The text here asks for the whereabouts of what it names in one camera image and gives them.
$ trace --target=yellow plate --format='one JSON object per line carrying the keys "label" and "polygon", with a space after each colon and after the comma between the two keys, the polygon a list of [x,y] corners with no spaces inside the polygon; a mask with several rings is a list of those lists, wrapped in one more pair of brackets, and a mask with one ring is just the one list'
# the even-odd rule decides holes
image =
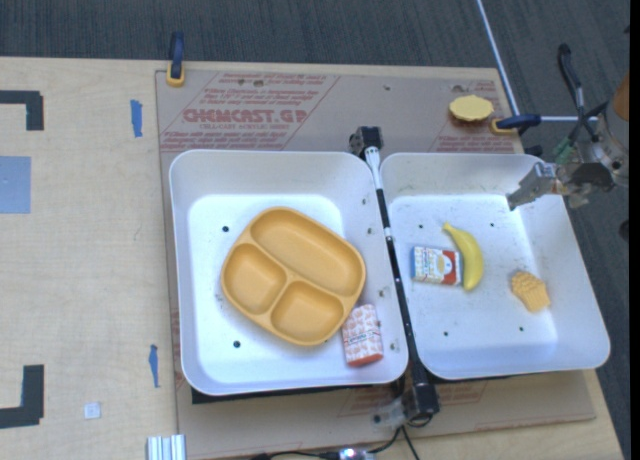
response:
{"label": "yellow plate", "polygon": [[229,301],[291,343],[313,346],[347,319],[365,281],[360,253],[319,222],[269,208],[245,228],[222,265]]}
{"label": "yellow plate", "polygon": [[449,111],[456,119],[473,122],[486,119],[494,110],[493,104],[488,99],[470,95],[451,101]]}

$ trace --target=banana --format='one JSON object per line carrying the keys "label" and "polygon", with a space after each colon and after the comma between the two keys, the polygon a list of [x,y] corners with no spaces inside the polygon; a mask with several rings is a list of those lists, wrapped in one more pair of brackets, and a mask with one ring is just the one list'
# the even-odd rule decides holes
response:
{"label": "banana", "polygon": [[445,222],[442,230],[447,231],[462,254],[462,287],[467,291],[475,288],[484,273],[482,251],[476,239],[467,231],[453,227]]}

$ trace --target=black cable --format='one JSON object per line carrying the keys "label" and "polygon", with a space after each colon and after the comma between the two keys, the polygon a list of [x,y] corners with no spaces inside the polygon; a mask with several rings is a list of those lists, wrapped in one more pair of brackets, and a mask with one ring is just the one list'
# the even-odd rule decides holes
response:
{"label": "black cable", "polygon": [[428,416],[428,417],[414,417],[411,421],[407,422],[408,426],[411,426],[411,428],[424,428],[425,426],[427,426],[432,419],[433,416]]}
{"label": "black cable", "polygon": [[278,451],[277,453],[261,453],[251,458],[251,460],[271,460],[282,455],[299,455],[310,456],[313,458],[323,458],[324,460],[340,460],[340,453],[336,451],[328,451],[326,453],[307,453],[305,451]]}
{"label": "black cable", "polygon": [[585,116],[587,117],[587,119],[590,119],[591,117],[597,117],[598,115],[600,115],[605,110],[605,108],[607,107],[608,104],[609,104],[609,101],[605,101],[604,103],[599,104],[598,106],[596,106],[592,110],[589,110],[585,114]]}
{"label": "black cable", "polygon": [[393,434],[393,437],[391,437],[391,440],[389,442],[387,442],[386,444],[383,444],[382,446],[379,446],[375,449],[370,449],[368,450],[369,453],[373,453],[374,455],[377,453],[380,453],[381,451],[384,451],[385,449],[389,449],[393,443],[396,441],[396,439],[398,438],[398,434],[400,433],[400,428],[398,428],[396,430],[396,433]]}
{"label": "black cable", "polygon": [[584,98],[582,97],[582,83],[573,69],[571,64],[571,49],[567,44],[560,44],[558,47],[558,64],[560,65],[562,79],[571,92],[571,97],[578,111],[578,120],[571,133],[567,137],[569,139],[569,145],[573,146],[578,139],[580,128],[583,127],[589,133],[593,142],[597,141],[597,137],[589,125],[590,115],[584,112]]}
{"label": "black cable", "polygon": [[402,433],[404,434],[404,438],[407,441],[407,444],[409,445],[409,449],[411,449],[411,452],[413,453],[413,458],[415,458],[416,460],[420,460],[420,457],[418,456],[418,452],[416,451],[416,448],[413,447],[413,443],[411,442],[411,439],[409,438],[409,434],[407,433],[407,429],[404,426],[402,427]]}

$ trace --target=cable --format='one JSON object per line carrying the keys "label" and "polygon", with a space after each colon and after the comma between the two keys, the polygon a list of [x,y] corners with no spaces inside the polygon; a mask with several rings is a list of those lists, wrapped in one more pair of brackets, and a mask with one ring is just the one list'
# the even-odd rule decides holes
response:
{"label": "cable", "polygon": [[375,455],[375,454],[380,453],[380,452],[382,452],[382,451],[384,451],[386,449],[389,449],[393,445],[393,443],[396,441],[396,439],[398,438],[399,433],[400,433],[400,428],[398,428],[396,430],[396,433],[393,434],[393,437],[391,437],[391,440],[389,442],[387,442],[386,444],[383,444],[382,446],[379,446],[379,447],[377,447],[375,449],[370,449],[368,452],[369,453],[373,453]]}
{"label": "cable", "polygon": [[404,426],[402,427],[402,433],[404,434],[404,438],[407,441],[407,444],[409,445],[409,449],[411,449],[411,452],[413,453],[413,458],[415,458],[416,460],[420,460],[420,457],[418,456],[418,452],[416,451],[416,448],[413,447],[413,443],[411,442],[411,439],[409,438],[409,434],[407,433],[407,429]]}
{"label": "cable", "polygon": [[576,106],[576,110],[578,111],[578,120],[576,125],[574,126],[571,133],[569,133],[568,140],[569,146],[573,147],[573,145],[578,140],[578,135],[580,133],[580,128],[584,128],[589,136],[591,137],[592,142],[597,142],[598,138],[595,135],[593,129],[588,123],[589,117],[591,113],[585,114],[584,111],[584,97],[582,93],[582,83],[576,71],[571,64],[571,49],[565,43],[560,44],[558,47],[558,65],[560,66],[560,70],[562,73],[562,79],[565,84],[569,88],[571,92],[571,97],[573,98],[573,102]]}
{"label": "cable", "polygon": [[313,458],[323,458],[325,460],[340,460],[340,453],[337,451],[328,451],[326,453],[307,453],[305,451],[278,451],[277,453],[260,453],[254,457],[251,457],[251,460],[271,460],[277,456],[282,455],[299,455],[299,456],[310,456]]}
{"label": "cable", "polygon": [[496,42],[493,38],[491,25],[489,24],[489,20],[487,19],[487,14],[484,11],[484,5],[482,4],[482,0],[476,0],[476,3],[478,4],[478,8],[480,9],[480,15],[482,16],[482,21],[484,22],[484,27],[487,31],[487,35],[489,36],[489,43],[491,44],[491,49],[493,50],[493,55],[496,58],[500,76],[502,76],[502,82],[504,83],[505,90],[507,91],[507,98],[509,99],[509,105],[511,106],[511,111],[513,112],[514,115],[520,115],[520,112],[518,111],[518,105],[516,104],[515,97],[513,97],[513,92],[511,91],[509,78],[507,77],[507,73],[504,70],[504,66],[502,65],[502,58],[500,57],[498,46],[496,45]]}
{"label": "cable", "polygon": [[427,416],[422,418],[420,416],[414,417],[411,421],[407,422],[407,426],[410,426],[411,428],[424,428],[431,422],[432,418],[433,416]]}

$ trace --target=yellow cookie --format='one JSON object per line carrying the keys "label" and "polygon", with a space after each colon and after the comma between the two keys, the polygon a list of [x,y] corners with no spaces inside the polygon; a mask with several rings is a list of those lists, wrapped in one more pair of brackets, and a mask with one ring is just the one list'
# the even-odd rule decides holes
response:
{"label": "yellow cookie", "polygon": [[529,272],[518,272],[511,278],[511,290],[530,312],[551,305],[546,284]]}
{"label": "yellow cookie", "polygon": [[463,96],[451,101],[449,111],[456,119],[472,122],[489,117],[493,113],[493,104],[483,97]]}

